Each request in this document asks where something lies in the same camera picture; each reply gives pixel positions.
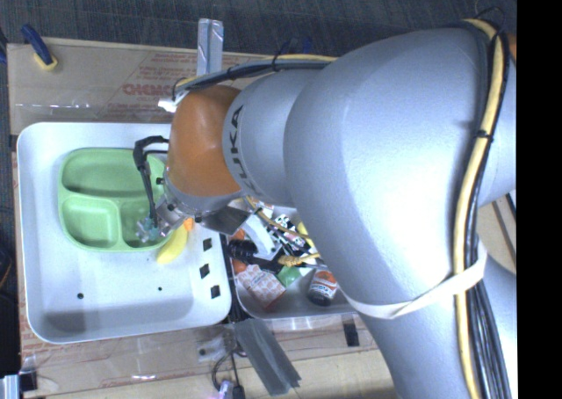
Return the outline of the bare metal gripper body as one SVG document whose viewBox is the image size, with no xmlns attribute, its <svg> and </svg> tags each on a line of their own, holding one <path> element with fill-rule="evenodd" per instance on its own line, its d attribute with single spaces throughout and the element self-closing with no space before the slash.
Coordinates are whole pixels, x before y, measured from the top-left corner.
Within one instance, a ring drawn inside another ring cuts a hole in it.
<svg viewBox="0 0 562 399">
<path fill-rule="evenodd" d="M 177 188 L 168 175 L 162 176 L 160 184 L 162 195 L 156 202 L 157 228 L 160 234 L 169 234 L 198 213 L 198 196 Z"/>
</svg>

